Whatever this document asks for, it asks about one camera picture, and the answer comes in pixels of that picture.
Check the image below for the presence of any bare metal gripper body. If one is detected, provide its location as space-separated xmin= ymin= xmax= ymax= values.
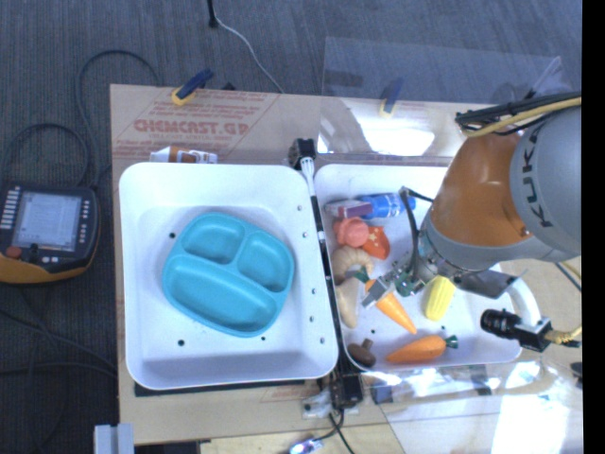
xmin=390 ymin=252 xmax=442 ymax=298

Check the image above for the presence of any orange toy carrot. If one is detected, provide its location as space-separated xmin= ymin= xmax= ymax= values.
xmin=384 ymin=334 xmax=460 ymax=365
xmin=352 ymin=267 xmax=419 ymax=336

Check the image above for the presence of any yellow toy corn cob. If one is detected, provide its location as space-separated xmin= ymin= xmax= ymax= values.
xmin=423 ymin=274 xmax=457 ymax=323

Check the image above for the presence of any orange toy pizza slice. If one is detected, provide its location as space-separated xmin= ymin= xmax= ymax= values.
xmin=360 ymin=225 xmax=391 ymax=261

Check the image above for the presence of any tan toy croissant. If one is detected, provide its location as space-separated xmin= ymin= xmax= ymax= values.
xmin=330 ymin=245 xmax=375 ymax=286

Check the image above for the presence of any brown toy mushroom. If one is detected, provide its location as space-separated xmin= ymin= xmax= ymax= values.
xmin=347 ymin=338 xmax=377 ymax=369

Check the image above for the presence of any thin black and white rod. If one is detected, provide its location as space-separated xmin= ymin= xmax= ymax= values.
xmin=300 ymin=156 xmax=352 ymax=374

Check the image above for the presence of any blue plastic bottle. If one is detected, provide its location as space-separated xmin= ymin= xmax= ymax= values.
xmin=357 ymin=192 xmax=418 ymax=220

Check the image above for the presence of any white plastic tray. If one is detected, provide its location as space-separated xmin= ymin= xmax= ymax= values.
xmin=313 ymin=162 xmax=527 ymax=374
xmin=117 ymin=161 xmax=340 ymax=392

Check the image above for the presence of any purple and white carton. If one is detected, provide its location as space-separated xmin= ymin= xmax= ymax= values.
xmin=323 ymin=198 xmax=375 ymax=219

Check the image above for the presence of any blue divided plate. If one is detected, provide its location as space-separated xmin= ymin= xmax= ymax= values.
xmin=161 ymin=211 xmax=296 ymax=339

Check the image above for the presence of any brown cardboard board red print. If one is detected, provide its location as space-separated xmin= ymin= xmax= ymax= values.
xmin=109 ymin=83 xmax=583 ymax=446

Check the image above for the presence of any white and orange tube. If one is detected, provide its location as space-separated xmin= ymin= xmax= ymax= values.
xmin=149 ymin=145 xmax=219 ymax=165

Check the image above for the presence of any black block with thin wires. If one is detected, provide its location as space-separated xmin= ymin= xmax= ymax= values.
xmin=329 ymin=373 xmax=365 ymax=410
xmin=288 ymin=137 xmax=318 ymax=167

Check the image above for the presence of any black cylinder on white bracket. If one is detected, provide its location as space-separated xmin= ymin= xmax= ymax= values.
xmin=479 ymin=271 xmax=553 ymax=353

